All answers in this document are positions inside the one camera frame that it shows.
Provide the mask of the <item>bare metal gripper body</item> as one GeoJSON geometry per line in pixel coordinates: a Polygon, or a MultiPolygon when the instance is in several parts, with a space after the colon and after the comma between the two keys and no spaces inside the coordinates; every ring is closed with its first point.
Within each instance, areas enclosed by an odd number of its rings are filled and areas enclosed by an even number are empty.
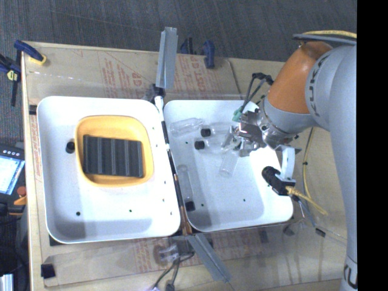
{"type": "Polygon", "coordinates": [[[269,147],[276,150],[280,146],[288,145],[295,136],[294,133],[287,133],[278,128],[260,110],[243,113],[239,119],[237,132],[241,137],[239,147],[257,146],[258,149],[269,147]]]}

